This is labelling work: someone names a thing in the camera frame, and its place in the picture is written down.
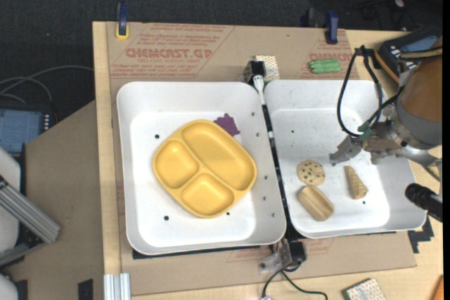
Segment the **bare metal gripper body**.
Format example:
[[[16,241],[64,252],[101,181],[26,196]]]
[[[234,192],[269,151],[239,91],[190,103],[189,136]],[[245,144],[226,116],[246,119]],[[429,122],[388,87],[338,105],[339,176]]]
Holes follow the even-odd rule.
[[[404,157],[420,165],[439,165],[440,158],[430,150],[440,145],[440,127],[436,122],[410,118],[405,122],[392,118],[378,123],[363,142],[363,149],[389,150],[390,156]]]

